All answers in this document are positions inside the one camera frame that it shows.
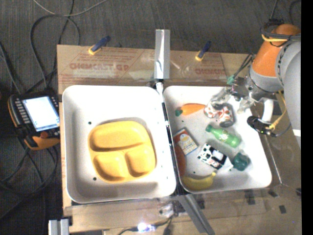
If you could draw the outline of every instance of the light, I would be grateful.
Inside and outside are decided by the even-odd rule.
[[[145,232],[154,232],[156,230],[156,227],[153,225],[147,225],[145,223],[139,223],[138,226],[138,231],[140,233],[145,233]]]

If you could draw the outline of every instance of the blue and yellow clamp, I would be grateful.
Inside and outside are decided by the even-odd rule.
[[[91,54],[91,55],[96,54],[98,51],[101,50],[101,47],[106,45],[107,42],[110,41],[110,40],[111,40],[110,36],[106,36],[106,37],[102,38],[98,43],[96,43],[95,45],[91,46],[88,49],[89,54]]]
[[[207,41],[207,43],[202,48],[202,50],[197,52],[196,60],[202,61],[202,59],[204,58],[204,54],[210,49],[211,43],[212,43],[211,41]]]

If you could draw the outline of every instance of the handheld controller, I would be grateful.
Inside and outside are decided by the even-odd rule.
[[[32,150],[52,147],[60,142],[59,103],[54,93],[11,95],[8,108],[18,133]]]

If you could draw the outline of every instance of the toy bottle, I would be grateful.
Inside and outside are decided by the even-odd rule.
[[[237,136],[230,134],[222,128],[213,128],[213,126],[209,124],[205,130],[211,132],[217,140],[227,143],[233,148],[236,148],[240,144],[240,139]]]

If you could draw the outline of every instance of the toy carrot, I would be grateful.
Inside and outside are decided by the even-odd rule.
[[[190,103],[190,104],[184,104],[181,106],[179,110],[175,110],[175,115],[178,117],[180,115],[189,115],[194,112],[197,112],[201,109],[204,109],[205,105],[204,104],[197,104],[197,103]]]

